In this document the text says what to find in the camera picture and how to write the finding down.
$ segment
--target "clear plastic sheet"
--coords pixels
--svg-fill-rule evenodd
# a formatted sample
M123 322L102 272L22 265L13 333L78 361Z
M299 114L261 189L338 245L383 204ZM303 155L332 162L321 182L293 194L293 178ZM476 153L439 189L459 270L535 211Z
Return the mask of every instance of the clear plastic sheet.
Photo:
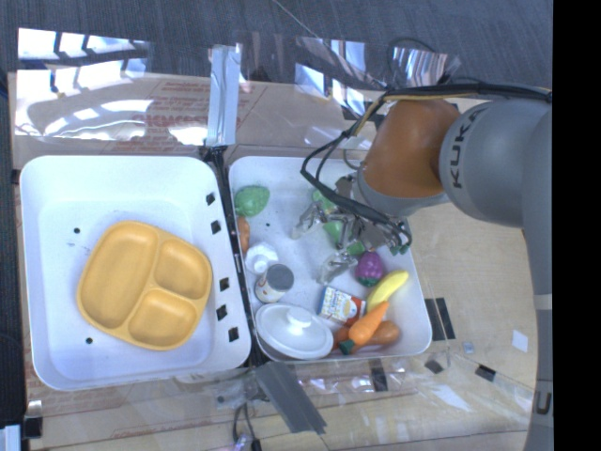
M239 53L227 162L306 155L347 129L389 86L444 82L459 65L452 55L400 43L236 35L227 42ZM15 168L47 154L197 156L207 146L214 51L22 30L22 67L11 78ZM375 131L371 122L350 139L350 153L365 152ZM112 449L117 440L129 449L248 449L254 433L264 449L453 449L453 441L483 448L469 440L501 435L510 441L496 449L519 449L536 363L522 236L474 223L449 205L421 210L410 223L435 339L409 358L291 364L328 423L324 436L291 434L247 368L55 391L36 376L25 329L27 396L41 402L44 418L31 448Z

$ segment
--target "silver can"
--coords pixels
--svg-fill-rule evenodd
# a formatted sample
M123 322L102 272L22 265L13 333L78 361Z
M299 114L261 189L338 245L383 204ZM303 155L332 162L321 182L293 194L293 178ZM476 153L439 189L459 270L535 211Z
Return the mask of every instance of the silver can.
M254 294L262 303L277 303L294 285L294 274L284 264L272 264L254 285Z

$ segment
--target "yellow banana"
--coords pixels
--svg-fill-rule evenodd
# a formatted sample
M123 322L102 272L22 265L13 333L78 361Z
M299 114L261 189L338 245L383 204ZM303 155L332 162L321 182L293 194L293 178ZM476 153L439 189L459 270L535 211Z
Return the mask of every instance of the yellow banana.
M388 301L407 282L408 278L409 273L402 269L388 272L367 296L366 312L369 312L370 309L373 309L382 301Z

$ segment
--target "pot lid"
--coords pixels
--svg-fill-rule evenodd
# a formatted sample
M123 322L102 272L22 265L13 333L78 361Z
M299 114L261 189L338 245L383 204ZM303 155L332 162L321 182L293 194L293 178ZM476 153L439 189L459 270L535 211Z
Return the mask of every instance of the pot lid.
M262 305L256 313L259 336L275 350L295 359L320 359L330 354L331 329L303 307L286 303Z

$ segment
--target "gray floor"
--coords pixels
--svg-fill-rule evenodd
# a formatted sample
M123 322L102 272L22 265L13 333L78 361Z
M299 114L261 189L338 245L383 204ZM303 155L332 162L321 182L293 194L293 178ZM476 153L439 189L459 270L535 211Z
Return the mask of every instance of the gray floor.
M0 0L0 69L19 68L17 30L208 47L240 32L387 45L415 39L459 57L459 74L552 87L553 0ZM20 303L8 105L0 100L0 427L23 414Z

